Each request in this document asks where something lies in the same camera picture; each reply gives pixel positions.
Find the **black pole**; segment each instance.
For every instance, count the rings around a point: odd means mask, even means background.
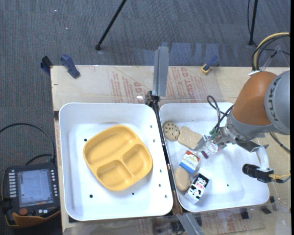
[[[100,48],[100,45],[102,44],[104,38],[105,38],[106,35],[108,34],[108,32],[109,32],[111,26],[113,25],[115,19],[116,19],[117,16],[118,16],[118,14],[119,14],[120,11],[122,10],[123,5],[125,4],[125,2],[126,2],[126,0],[123,0],[122,3],[120,4],[120,6],[118,7],[118,10],[117,10],[116,13],[114,14],[114,16],[113,16],[113,18],[112,18],[110,24],[109,24],[108,27],[106,28],[106,30],[105,30],[104,34],[102,35],[101,39],[99,40],[98,44],[96,44],[96,46],[95,46],[95,49],[96,49],[96,50],[100,50],[100,49],[101,49],[101,48]]]
[[[250,39],[249,39],[249,42],[248,42],[249,45],[253,45],[254,44],[253,35],[254,35],[254,27],[255,27],[255,20],[256,20],[257,3],[258,3],[258,0],[255,0],[255,3],[254,3],[254,12],[253,12],[253,19],[252,19],[252,22],[251,22]]]

